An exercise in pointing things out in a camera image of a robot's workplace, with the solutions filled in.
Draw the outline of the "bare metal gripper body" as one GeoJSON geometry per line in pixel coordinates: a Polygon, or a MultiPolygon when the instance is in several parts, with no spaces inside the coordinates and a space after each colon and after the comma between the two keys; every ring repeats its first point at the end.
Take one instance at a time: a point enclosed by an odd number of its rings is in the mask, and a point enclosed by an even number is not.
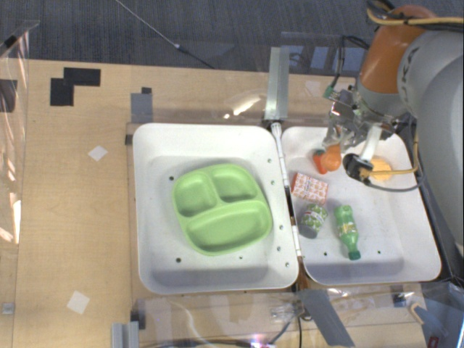
{"type": "Polygon", "coordinates": [[[373,126],[381,129],[381,140],[386,140],[394,134],[394,117],[375,111],[361,96],[355,86],[336,91],[328,87],[328,100],[332,101],[329,111],[328,126],[337,125],[340,138],[343,129],[356,131],[359,140],[364,141],[373,126]]]}

